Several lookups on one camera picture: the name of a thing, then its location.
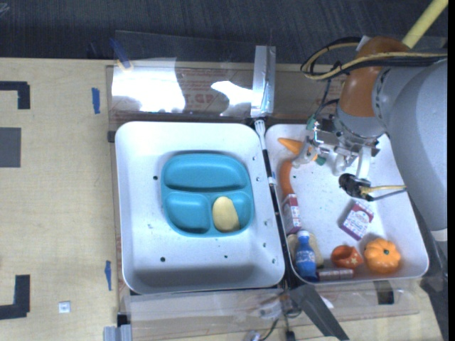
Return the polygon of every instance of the potato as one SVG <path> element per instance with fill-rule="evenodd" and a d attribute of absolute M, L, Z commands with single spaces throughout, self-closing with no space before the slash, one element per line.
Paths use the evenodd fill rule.
<path fill-rule="evenodd" d="M 218 197 L 212 207 L 213 223 L 218 231 L 232 232 L 240 229 L 239 216 L 228 197 Z"/>

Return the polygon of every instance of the red and white box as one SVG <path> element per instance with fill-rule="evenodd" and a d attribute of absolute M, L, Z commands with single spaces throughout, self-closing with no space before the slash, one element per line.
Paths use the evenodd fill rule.
<path fill-rule="evenodd" d="M 295 234 L 301 229 L 301 218 L 297 196 L 287 195 L 282 202 L 283 225 L 286 235 Z"/>
<path fill-rule="evenodd" d="M 360 240 L 367 233 L 368 225 L 372 220 L 373 212 L 356 202 L 341 225 L 341 229 L 354 239 Z"/>

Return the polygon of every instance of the blue plastic bottle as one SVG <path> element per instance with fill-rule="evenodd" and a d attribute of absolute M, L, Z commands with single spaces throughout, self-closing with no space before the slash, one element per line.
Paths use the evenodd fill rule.
<path fill-rule="evenodd" d="M 296 253 L 296 265 L 299 275 L 306 281 L 317 281 L 316 255 L 310 247 L 310 233 L 305 230 L 297 232 L 300 245 Z"/>

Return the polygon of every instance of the blue plate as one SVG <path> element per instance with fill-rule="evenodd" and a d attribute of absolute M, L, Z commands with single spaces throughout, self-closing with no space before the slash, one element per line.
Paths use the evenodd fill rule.
<path fill-rule="evenodd" d="M 213 203 L 221 196 L 234 203 L 240 223 L 235 232 L 220 232 L 213 224 Z M 217 153 L 188 153 L 169 159 L 161 172 L 161 201 L 173 229 L 202 237 L 244 231 L 255 211 L 246 168 L 237 159 Z"/>

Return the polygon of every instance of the wooden table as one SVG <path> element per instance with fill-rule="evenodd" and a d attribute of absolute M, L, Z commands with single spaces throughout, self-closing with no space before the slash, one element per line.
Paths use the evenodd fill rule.
<path fill-rule="evenodd" d="M 1 81 L 26 81 L 31 87 L 30 109 L 18 109 L 16 92 L 0 91 L 0 127 L 21 128 L 20 168 L 0 168 L 0 305 L 13 303 L 16 275 L 31 277 L 30 312 L 0 320 L 1 340 L 102 340 L 103 328 L 116 324 L 109 65 L 112 61 L 0 59 Z M 99 114 L 92 88 L 100 91 Z M 111 291 L 106 261 L 112 265 Z M 441 340 L 427 294 L 416 287 L 415 299 L 417 314 L 341 326 L 352 340 Z M 70 301 L 69 313 L 59 313 L 63 301 Z M 293 330 L 298 340 L 321 337 L 314 325 Z M 276 330 L 268 340 L 283 340 L 283 333 Z"/>

